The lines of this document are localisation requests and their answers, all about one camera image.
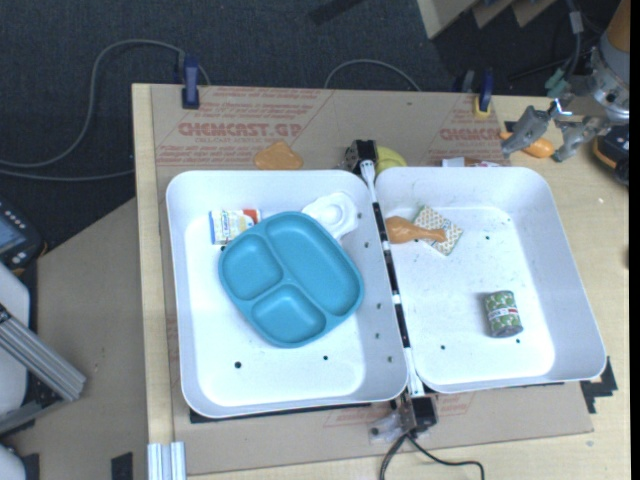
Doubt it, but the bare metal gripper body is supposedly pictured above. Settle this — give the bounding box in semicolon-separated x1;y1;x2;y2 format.
569;70;630;130

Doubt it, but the orange carrot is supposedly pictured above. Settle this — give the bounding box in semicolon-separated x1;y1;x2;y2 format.
499;131;556;159

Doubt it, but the red and white packet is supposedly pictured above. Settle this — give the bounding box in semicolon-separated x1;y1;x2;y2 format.
441;156;502;169

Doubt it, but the patterned square biscuit packet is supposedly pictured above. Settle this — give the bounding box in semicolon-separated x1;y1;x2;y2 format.
412;204;465;257

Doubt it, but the yellow banana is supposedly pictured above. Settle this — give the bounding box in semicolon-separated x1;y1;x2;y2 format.
374;145;408;175

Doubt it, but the orange toy chicken drumstick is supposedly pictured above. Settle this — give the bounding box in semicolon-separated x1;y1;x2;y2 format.
384;215;448;246

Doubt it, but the green patterned small can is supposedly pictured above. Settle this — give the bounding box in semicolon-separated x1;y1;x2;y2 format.
482;290;525;339

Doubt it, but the thin black and white rod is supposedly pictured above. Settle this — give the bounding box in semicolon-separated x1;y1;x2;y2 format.
360;159;425;397

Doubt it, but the white plastic tray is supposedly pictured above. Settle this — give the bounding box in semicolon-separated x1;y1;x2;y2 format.
373;166;608;395
164;169;410;420

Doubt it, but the white toy fried egg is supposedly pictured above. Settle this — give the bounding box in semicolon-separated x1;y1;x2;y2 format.
301;191;362;242

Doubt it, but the orange flat toy food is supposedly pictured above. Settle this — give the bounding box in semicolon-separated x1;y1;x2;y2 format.
253;140;305;172

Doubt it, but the blue divided plate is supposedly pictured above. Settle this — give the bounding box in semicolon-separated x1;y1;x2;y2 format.
217;211;365;350

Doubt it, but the brown cardboard board red print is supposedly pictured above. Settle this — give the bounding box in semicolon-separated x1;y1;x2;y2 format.
149;83;597;477

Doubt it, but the white and orange small carton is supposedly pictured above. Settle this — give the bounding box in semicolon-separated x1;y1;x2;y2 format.
208;208;263;246

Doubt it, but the black block with thin wires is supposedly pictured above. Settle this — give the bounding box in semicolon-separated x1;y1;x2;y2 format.
343;139;379;172
398;394;440;438

